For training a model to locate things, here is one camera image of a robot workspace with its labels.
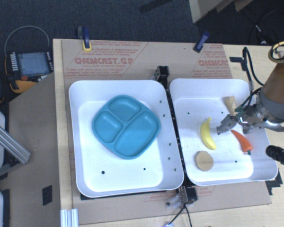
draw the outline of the black cable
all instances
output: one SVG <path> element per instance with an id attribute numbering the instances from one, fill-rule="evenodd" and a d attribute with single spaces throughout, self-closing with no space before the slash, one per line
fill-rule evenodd
<path id="1" fill-rule="evenodd" d="M 260 84 L 261 86 L 264 86 L 264 84 L 262 82 L 260 82 L 259 79 L 256 77 L 254 67 L 252 65 L 251 56 L 250 56 L 250 53 L 249 53 L 249 50 L 247 49 L 247 47 L 246 47 L 246 53 L 247 53 L 247 56 L 248 56 L 248 61 L 249 61 L 249 66 L 250 66 L 250 69 L 251 69 L 252 76 L 254 77 L 254 79 L 257 81 L 258 84 Z"/>
<path id="2" fill-rule="evenodd" d="M 185 207 L 185 209 L 186 209 L 186 211 L 187 211 L 187 215 L 188 215 L 190 227 L 193 227 L 193 225 L 192 225 L 192 223 L 191 223 L 190 215 L 189 215 L 189 212 L 188 212 L 188 209 L 187 209 L 186 204 L 184 205 L 184 207 Z"/>
<path id="3" fill-rule="evenodd" d="M 182 213 L 182 211 L 184 210 L 185 206 L 186 206 L 186 203 L 184 203 L 183 208 L 179 211 L 178 214 L 176 214 L 176 216 L 167 225 L 170 225 L 172 222 L 175 221 L 175 219 L 180 215 L 180 213 Z"/>
<path id="4" fill-rule="evenodd" d="M 175 219 L 182 213 L 182 211 L 183 211 L 184 209 L 186 209 L 186 211 L 187 211 L 188 219 L 189 219 L 189 224 L 190 224 L 191 227 L 193 227 L 192 222 L 191 222 L 191 219 L 190 219 L 190 215 L 189 215 L 189 212 L 188 212 L 188 209 L 187 209 L 187 206 L 186 206 L 186 203 L 183 204 L 182 209 L 181 209 L 181 210 L 179 211 L 179 213 L 176 214 L 176 216 L 167 224 L 167 226 L 170 225 L 172 222 L 174 222 Z"/>
<path id="5" fill-rule="evenodd" d="M 7 45 L 8 45 L 8 41 L 9 41 L 9 39 L 11 38 L 11 36 L 12 36 L 14 33 L 16 33 L 17 31 L 19 31 L 19 30 L 21 30 L 21 29 L 25 29 L 25 28 L 34 28 L 34 29 L 40 30 L 40 31 L 46 36 L 46 39 L 47 39 L 47 47 L 50 46 L 49 37 L 48 37 L 47 33 L 46 33 L 43 29 L 41 29 L 41 28 L 39 28 L 39 27 L 37 27 L 37 26 L 34 26 L 34 25 L 26 25 L 26 26 L 22 26 L 22 27 L 19 27 L 19 28 L 15 29 L 13 32 L 11 32 L 11 33 L 8 35 L 8 37 L 7 37 L 6 41 L 5 41 L 5 44 L 4 44 L 4 55 L 5 55 L 5 56 L 7 56 L 6 47 L 7 47 Z"/>
<path id="6" fill-rule="evenodd" d="M 247 47 L 244 47 L 244 49 L 243 49 L 243 60 L 244 60 L 243 70 L 246 71 L 248 81 L 252 81 L 251 76 L 250 76 L 250 72 L 249 72 L 248 66 L 247 66 L 247 53 L 249 53 L 248 49 L 247 49 Z"/>
<path id="7" fill-rule="evenodd" d="M 253 16 L 257 17 L 248 7 L 246 7 L 246 9 L 247 9 Z M 266 23 L 264 23 L 264 22 L 262 21 L 262 19 L 264 19 L 265 17 L 269 16 L 269 15 L 272 14 L 273 12 L 279 12 L 280 14 L 282 14 L 282 15 L 284 16 L 284 12 L 282 12 L 282 11 L 279 10 L 279 9 L 272 9 L 272 8 L 270 8 L 270 9 L 265 10 L 265 11 L 260 15 L 260 17 L 253 23 L 253 26 L 251 27 L 251 29 L 250 29 L 250 31 L 249 31 L 249 33 L 248 33 L 248 44 L 250 44 L 251 33 L 253 32 L 254 29 L 257 29 L 258 33 L 261 34 L 261 30 L 260 30 L 260 28 L 259 28 L 259 26 L 258 26 L 260 22 L 262 22 L 269 30 L 271 30 L 271 31 L 275 34 L 275 37 L 276 37 L 276 38 L 275 38 L 275 41 L 278 41 L 277 33 L 276 33 L 274 30 L 272 30 Z M 244 16 L 246 16 L 248 20 L 252 21 L 243 11 L 242 11 L 242 14 L 243 14 Z"/>
<path id="8" fill-rule="evenodd" d="M 250 102 L 251 102 L 251 99 L 252 99 L 252 96 L 254 96 L 254 94 L 257 94 L 260 90 L 261 90 L 262 87 L 259 87 L 257 90 L 253 91 L 246 99 L 245 101 L 238 107 L 235 109 L 236 112 L 239 112 L 241 111 L 241 108 L 243 108 L 243 106 L 246 104 L 247 101 L 248 102 L 248 106 L 250 105 Z"/>

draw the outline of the yellow banana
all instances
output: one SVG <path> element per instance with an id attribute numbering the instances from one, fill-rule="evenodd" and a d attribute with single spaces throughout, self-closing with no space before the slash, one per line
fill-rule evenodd
<path id="1" fill-rule="evenodd" d="M 209 148 L 209 149 L 217 149 L 216 143 L 212 139 L 212 136 L 210 135 L 209 131 L 209 122 L 212 119 L 209 117 L 204 123 L 201 125 L 201 138 L 203 140 L 203 143 Z"/>

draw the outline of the dark floor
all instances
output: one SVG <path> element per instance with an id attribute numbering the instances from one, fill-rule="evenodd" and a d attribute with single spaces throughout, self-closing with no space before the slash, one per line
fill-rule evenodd
<path id="1" fill-rule="evenodd" d="M 262 30 L 262 36 L 255 24 Z M 199 31 L 210 32 L 210 43 L 258 45 L 260 37 L 280 42 L 284 40 L 284 0 L 254 0 L 240 12 L 236 12 L 232 3 L 220 13 L 211 11 L 196 25 Z"/>
<path id="2" fill-rule="evenodd" d="M 6 50 L 47 46 L 49 37 L 74 39 L 77 26 L 87 26 L 91 39 L 195 43 L 206 30 L 206 42 L 268 44 L 284 40 L 284 0 L 254 0 L 237 12 L 230 4 L 192 22 L 188 0 L 0 0 L 0 66 Z M 255 25 L 262 34 L 256 31 Z"/>

